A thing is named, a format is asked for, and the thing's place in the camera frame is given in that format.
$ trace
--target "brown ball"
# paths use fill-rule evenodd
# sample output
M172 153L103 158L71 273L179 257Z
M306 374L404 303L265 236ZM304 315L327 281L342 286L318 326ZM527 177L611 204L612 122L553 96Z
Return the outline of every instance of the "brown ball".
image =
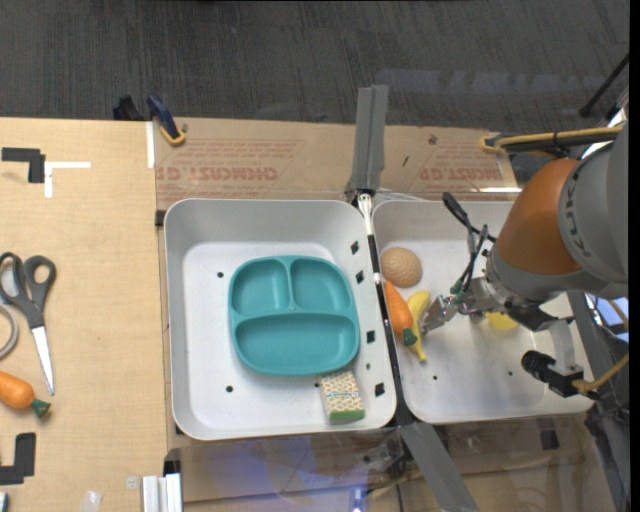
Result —
M392 247L382 253L380 270L387 281L400 288L415 286L422 279L422 263L415 252Z

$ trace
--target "yellow banana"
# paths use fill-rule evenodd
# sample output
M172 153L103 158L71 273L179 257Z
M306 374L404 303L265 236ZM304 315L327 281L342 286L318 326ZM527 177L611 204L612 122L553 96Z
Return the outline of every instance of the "yellow banana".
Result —
M418 327L418 320L422 312L429 305L430 299L431 293L426 290L421 290L414 293L407 300L409 311L411 311L411 316L413 317L413 325L411 326L411 334L413 334L413 336L405 336L405 345L418 357L420 362L426 361L427 355L422 349L422 335Z

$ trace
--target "black scissors handle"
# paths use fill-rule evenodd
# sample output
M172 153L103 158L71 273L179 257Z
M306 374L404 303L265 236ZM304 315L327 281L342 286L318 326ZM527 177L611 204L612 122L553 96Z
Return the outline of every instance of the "black scissors handle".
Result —
M0 295L5 300L20 308L27 317L31 329L44 326L42 313L44 311L47 294L56 278L55 265L44 256L32 256L23 263L22 260L12 252L5 252L0 256L0 268L2 268L6 260L11 260L16 294L9 295L0 281ZM35 273L40 266L47 267L49 274L44 281L38 282L36 281ZM27 285L31 291L32 298L29 298Z

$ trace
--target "carrot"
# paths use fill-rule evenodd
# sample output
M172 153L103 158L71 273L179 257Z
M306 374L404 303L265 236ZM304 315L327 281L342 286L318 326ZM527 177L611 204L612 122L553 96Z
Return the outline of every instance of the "carrot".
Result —
M31 384L3 371L0 371L0 400L14 409L31 406L38 418L42 418L51 407L51 404L36 398Z
M384 283L384 295L387 300L391 328L399 334L403 334L405 329L411 329L413 316L409 305L390 281Z

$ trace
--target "teal plate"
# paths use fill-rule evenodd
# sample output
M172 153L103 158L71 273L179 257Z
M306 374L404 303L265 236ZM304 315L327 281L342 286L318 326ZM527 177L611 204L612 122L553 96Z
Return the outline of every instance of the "teal plate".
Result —
M351 287L333 263L274 256L244 263L229 287L231 339L244 364L268 375L329 373L358 353Z

